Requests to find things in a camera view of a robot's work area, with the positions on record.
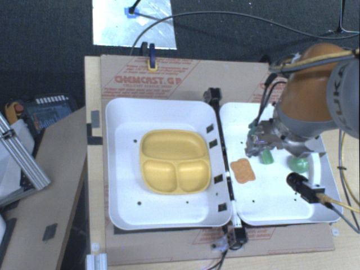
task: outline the yellow cable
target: yellow cable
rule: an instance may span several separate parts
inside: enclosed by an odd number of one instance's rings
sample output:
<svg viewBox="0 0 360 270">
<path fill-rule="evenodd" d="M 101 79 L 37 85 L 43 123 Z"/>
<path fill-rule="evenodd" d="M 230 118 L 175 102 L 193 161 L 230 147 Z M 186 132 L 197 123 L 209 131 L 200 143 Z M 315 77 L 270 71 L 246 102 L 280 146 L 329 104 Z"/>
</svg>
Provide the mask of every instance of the yellow cable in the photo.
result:
<svg viewBox="0 0 360 270">
<path fill-rule="evenodd" d="M 360 210 L 359 210 L 359 209 L 353 208 L 353 207 L 349 206 L 348 204 L 345 204 L 345 203 L 336 201 L 336 200 L 334 200 L 333 198 L 327 196 L 327 195 L 324 194 L 324 193 L 317 193 L 317 194 L 316 194 L 316 197 L 318 197 L 318 199 L 319 199 L 319 201 L 320 201 L 321 204 L 324 204 L 324 203 L 334 203 L 334 204 L 340 205 L 341 207 L 347 208 L 347 209 L 349 209 L 350 211 L 354 211 L 354 212 L 360 213 Z"/>
<path fill-rule="evenodd" d="M 359 48 L 357 48 L 355 50 L 355 54 L 359 55 Z M 331 59 L 331 58 L 339 58 L 339 57 L 350 56 L 350 55 L 351 56 L 354 55 L 354 52 L 352 50 L 347 50 L 347 51 L 337 52 L 337 53 L 332 53 L 332 54 L 325 54 L 325 55 L 320 55 L 320 56 L 312 57 L 309 59 L 305 59 L 303 61 L 299 61 L 296 63 L 288 64 L 288 65 L 274 66 L 274 67 L 271 67 L 270 70 L 289 70 L 294 67 L 303 66 L 306 64 L 310 64 L 310 63 L 314 63 L 314 62 L 318 62 L 318 61 L 322 61 L 322 60 L 327 60 L 327 59 Z"/>
<path fill-rule="evenodd" d="M 345 132 L 343 132 L 343 139 L 341 140 L 341 164 L 343 165 L 344 164 L 344 151 L 343 151 L 343 148 L 344 148 L 344 138 L 345 138 Z M 353 198 L 353 200 L 355 201 L 355 203 L 360 206 L 360 203 L 359 203 L 359 200 L 357 200 L 357 198 L 355 197 L 353 191 L 351 190 L 351 188 L 349 187 L 349 184 L 348 184 L 348 181 L 347 181 L 347 178 L 346 178 L 346 175 L 345 175 L 345 171 L 343 171 L 343 177 L 344 177 L 344 182 L 345 182 L 345 185 L 350 193 L 350 196 Z"/>
</svg>

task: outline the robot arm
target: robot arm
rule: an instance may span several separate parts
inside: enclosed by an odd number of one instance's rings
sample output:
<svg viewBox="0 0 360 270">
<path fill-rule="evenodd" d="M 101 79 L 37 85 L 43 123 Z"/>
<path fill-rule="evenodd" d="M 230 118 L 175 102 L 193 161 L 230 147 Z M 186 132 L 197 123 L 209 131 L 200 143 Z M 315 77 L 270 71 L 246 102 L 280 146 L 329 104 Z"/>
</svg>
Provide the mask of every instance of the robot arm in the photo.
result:
<svg viewBox="0 0 360 270">
<path fill-rule="evenodd" d="M 335 45 L 317 44 L 299 61 L 342 51 Z M 252 125 L 245 151 L 251 157 L 276 147 L 304 158 L 315 151 L 308 147 L 310 140 L 336 128 L 359 138 L 358 57 L 293 73 L 276 103 L 273 118 Z"/>
</svg>

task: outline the black clamp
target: black clamp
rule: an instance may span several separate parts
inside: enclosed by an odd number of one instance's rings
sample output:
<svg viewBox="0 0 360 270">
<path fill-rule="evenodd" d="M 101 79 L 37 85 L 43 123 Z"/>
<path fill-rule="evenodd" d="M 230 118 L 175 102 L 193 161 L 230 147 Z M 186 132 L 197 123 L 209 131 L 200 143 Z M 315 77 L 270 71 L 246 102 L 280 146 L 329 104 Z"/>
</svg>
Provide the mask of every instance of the black clamp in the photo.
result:
<svg viewBox="0 0 360 270">
<path fill-rule="evenodd" d="M 155 55 L 155 44 L 151 43 L 147 48 L 147 42 L 142 42 L 140 47 L 140 56 L 148 56 L 147 68 L 149 71 L 153 72 L 158 70 L 158 63 L 156 62 Z"/>
</svg>

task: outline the wooden table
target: wooden table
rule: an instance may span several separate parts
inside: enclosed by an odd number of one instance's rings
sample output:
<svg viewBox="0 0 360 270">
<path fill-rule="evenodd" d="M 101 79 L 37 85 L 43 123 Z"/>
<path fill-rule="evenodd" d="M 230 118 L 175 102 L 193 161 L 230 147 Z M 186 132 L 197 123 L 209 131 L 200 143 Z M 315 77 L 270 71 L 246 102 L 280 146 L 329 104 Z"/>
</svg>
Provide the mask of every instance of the wooden table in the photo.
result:
<svg viewBox="0 0 360 270">
<path fill-rule="evenodd" d="M 5 212 L 16 218 L 1 270 L 60 269 L 86 169 L 85 109 L 45 130 L 36 161 L 51 184 Z M 48 226 L 54 237 L 43 241 Z"/>
<path fill-rule="evenodd" d="M 101 112 L 101 64 L 99 57 L 85 58 L 87 123 L 91 123 L 92 110 Z M 98 127 L 92 129 L 92 136 L 102 136 L 101 120 Z M 330 159 L 331 167 L 336 179 L 341 199 L 345 201 L 338 175 L 338 131 L 332 130 L 322 135 Z M 92 254 L 105 253 L 105 221 L 104 221 L 104 177 L 102 169 L 102 150 L 97 145 L 88 146 L 88 178 L 89 178 L 89 214 L 90 214 L 90 242 Z M 344 151 L 344 165 L 347 167 L 347 177 L 353 192 L 359 196 L 359 140 L 346 137 Z M 339 231 L 334 236 L 335 251 L 267 255 L 243 258 L 225 259 L 222 269 L 356 269 L 360 264 L 360 236 L 356 234 L 343 220 L 334 223 L 331 228 Z M 109 270 L 198 270 L 207 269 L 216 260 L 194 260 L 170 263 L 152 263 L 138 265 L 111 266 Z"/>
</svg>

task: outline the green object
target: green object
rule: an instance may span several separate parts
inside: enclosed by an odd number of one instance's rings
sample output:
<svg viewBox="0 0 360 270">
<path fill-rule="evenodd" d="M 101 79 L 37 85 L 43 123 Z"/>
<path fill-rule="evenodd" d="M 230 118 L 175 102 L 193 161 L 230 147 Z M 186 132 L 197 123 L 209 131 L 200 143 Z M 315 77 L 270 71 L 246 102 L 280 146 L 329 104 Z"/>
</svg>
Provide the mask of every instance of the green object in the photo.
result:
<svg viewBox="0 0 360 270">
<path fill-rule="evenodd" d="M 263 160 L 263 164 L 268 165 L 274 163 L 274 158 L 271 155 L 270 150 L 266 149 L 261 153 L 261 159 Z"/>
<path fill-rule="evenodd" d="M 290 169 L 299 174 L 305 173 L 309 169 L 308 159 L 292 157 L 290 160 Z"/>
<path fill-rule="evenodd" d="M 248 125 L 248 127 L 249 127 L 249 129 L 250 129 L 250 131 L 249 131 L 249 134 L 250 134 L 250 135 L 254 135 L 254 133 L 255 133 L 255 131 L 256 131 L 256 129 L 257 129 L 257 126 L 256 126 L 255 124 L 256 124 L 256 120 L 252 121 L 252 122 Z"/>
</svg>

